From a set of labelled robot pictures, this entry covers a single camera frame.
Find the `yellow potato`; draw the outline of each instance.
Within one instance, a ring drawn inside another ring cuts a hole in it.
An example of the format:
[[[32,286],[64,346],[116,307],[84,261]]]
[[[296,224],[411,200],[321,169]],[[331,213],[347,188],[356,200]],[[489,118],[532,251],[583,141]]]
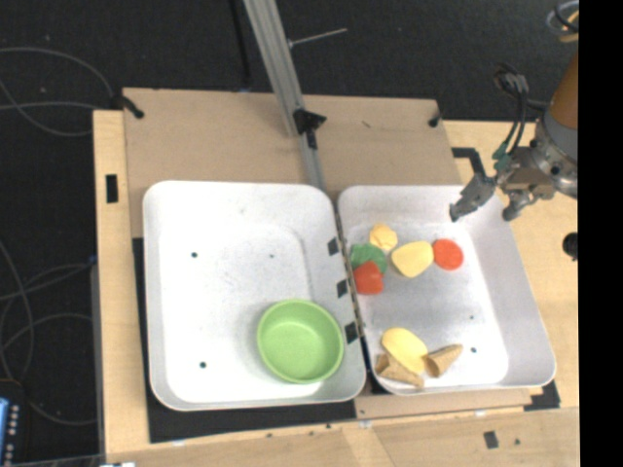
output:
[[[424,240],[409,242],[391,253],[391,261],[398,271],[409,278],[425,271],[433,260],[432,246]]]
[[[408,371],[416,374],[424,371],[424,356],[428,349],[413,332],[402,327],[387,329],[381,337],[381,345]]]
[[[370,231],[370,243],[388,251],[398,243],[398,235],[384,223],[378,223]]]

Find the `white tray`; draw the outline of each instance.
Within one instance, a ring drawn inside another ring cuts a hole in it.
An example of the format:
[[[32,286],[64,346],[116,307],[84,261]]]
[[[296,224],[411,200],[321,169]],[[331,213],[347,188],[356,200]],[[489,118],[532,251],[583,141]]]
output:
[[[150,380],[164,405],[254,408],[359,394],[359,339],[345,341],[338,372],[314,384],[272,375],[255,342],[263,311],[290,298],[327,308],[347,337],[352,296],[325,194],[306,185],[161,182],[145,195],[143,220]]]
[[[449,205],[462,187],[361,186],[339,198],[347,254],[368,241],[377,223],[398,234],[398,245],[414,240],[453,239],[464,253],[460,269],[432,265],[407,278],[390,266],[379,295],[356,295],[372,364],[384,352],[381,335],[405,327],[429,351],[462,343],[463,353],[440,378],[426,378],[423,391],[376,375],[393,394],[540,386],[555,373],[555,359],[502,205],[492,198],[456,223]]]

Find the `green bowl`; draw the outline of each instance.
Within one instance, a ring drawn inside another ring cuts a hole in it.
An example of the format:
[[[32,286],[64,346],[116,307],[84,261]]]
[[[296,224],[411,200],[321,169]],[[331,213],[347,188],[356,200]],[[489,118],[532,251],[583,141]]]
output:
[[[268,308],[257,328],[264,364],[288,382],[331,377],[344,357],[342,330],[333,315],[311,301],[287,300]]]

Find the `black mat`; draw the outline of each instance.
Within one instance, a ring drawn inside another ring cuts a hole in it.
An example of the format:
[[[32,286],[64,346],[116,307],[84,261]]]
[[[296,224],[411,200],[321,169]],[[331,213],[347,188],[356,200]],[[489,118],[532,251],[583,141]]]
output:
[[[209,412],[178,412],[165,407],[154,395],[149,383],[147,356],[147,330],[145,317],[145,275],[143,239],[132,241],[136,273],[136,295],[141,324],[143,361],[145,362],[145,387],[147,415],[152,443],[176,439],[195,438],[235,431],[251,431],[293,425],[328,423],[356,418],[354,402],[270,407]]]

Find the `red tomato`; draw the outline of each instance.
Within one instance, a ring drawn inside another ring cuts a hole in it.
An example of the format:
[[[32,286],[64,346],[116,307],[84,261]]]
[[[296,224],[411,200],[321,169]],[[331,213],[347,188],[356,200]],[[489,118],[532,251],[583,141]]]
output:
[[[375,262],[367,261],[352,274],[359,294],[379,294],[383,291],[383,274]]]
[[[448,238],[440,238],[432,244],[435,263],[442,269],[457,269],[463,264],[463,252],[458,244]]]

